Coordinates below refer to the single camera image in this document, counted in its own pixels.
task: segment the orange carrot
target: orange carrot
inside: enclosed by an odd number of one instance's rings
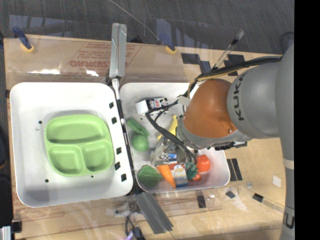
[[[160,174],[162,175],[162,177],[170,183],[170,185],[174,188],[176,188],[176,182],[174,177],[172,176],[171,170],[169,168],[168,164],[162,164],[158,166],[158,170],[160,172]]]

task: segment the green plastic tray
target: green plastic tray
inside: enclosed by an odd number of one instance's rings
[[[51,119],[45,126],[44,139],[50,165],[63,176],[99,173],[114,162],[109,128],[91,114]]]

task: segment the dark gray floor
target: dark gray floor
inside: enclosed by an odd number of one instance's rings
[[[224,50],[242,29],[245,35],[236,51],[283,54],[282,46],[295,30],[295,0],[112,1],[123,9],[110,0],[0,0],[0,31],[13,37],[11,28],[18,26],[26,34],[110,40],[112,23],[121,23],[128,27],[128,41],[159,44],[158,37],[165,34],[175,46]],[[282,45],[285,33],[290,34]],[[8,145],[5,93],[1,50],[0,134]],[[10,178],[9,163],[0,176]],[[11,197],[5,185],[0,181],[0,206],[7,207]],[[3,213],[11,216],[0,207]]]

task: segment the green plate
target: green plate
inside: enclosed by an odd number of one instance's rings
[[[114,162],[110,131],[97,116],[55,117],[45,126],[44,138],[49,162],[63,176],[99,173]]]

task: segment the green ball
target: green ball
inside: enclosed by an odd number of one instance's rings
[[[147,151],[149,148],[149,141],[143,135],[134,135],[132,138],[132,146],[137,151]]]

